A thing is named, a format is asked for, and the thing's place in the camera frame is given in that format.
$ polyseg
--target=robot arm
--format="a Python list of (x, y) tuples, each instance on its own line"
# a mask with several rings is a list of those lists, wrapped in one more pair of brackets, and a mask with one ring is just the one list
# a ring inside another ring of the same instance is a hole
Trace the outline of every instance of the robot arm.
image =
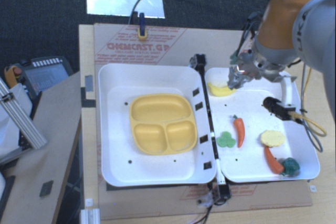
[(228, 86), (238, 89), (261, 77), (281, 82), (279, 73), (298, 57), (323, 73), (335, 119), (335, 0), (270, 0), (258, 35), (232, 62)]

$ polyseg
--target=yellow divided plate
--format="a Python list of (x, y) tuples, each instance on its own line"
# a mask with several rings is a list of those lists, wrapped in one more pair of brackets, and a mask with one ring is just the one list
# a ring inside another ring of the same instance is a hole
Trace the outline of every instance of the yellow divided plate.
[(197, 128), (189, 102), (181, 95), (147, 94), (130, 105), (132, 134), (138, 148), (151, 155), (182, 153), (197, 142)]

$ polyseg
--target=red toy vegetable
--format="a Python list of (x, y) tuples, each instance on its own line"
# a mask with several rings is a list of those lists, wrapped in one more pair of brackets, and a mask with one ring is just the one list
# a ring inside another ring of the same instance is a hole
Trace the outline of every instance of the red toy vegetable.
[(273, 173), (281, 174), (285, 170), (284, 166), (273, 157), (272, 152), (269, 150), (268, 146), (265, 146), (264, 151), (269, 168), (271, 168)]
[(242, 118), (238, 118), (236, 115), (233, 116), (235, 120), (233, 121), (233, 125), (236, 128), (238, 135), (238, 147), (241, 147), (245, 138), (245, 127)]

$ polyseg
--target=blue clamp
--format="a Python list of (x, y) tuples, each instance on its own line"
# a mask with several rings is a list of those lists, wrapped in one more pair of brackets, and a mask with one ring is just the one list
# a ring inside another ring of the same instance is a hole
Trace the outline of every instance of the blue clamp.
[(142, 12), (139, 14), (139, 28), (138, 28), (138, 38), (139, 40), (145, 40), (147, 38), (147, 30), (145, 24), (145, 14)]

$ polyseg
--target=toy banana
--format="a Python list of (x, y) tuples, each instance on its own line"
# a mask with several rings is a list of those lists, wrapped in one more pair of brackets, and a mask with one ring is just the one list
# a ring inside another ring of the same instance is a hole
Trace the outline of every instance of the toy banana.
[(236, 89), (231, 90), (228, 86), (225, 86), (225, 87), (214, 86), (210, 82), (208, 82), (207, 85), (210, 88), (211, 93), (214, 96), (220, 96), (220, 97), (228, 96), (230, 94), (233, 94), (236, 91)]

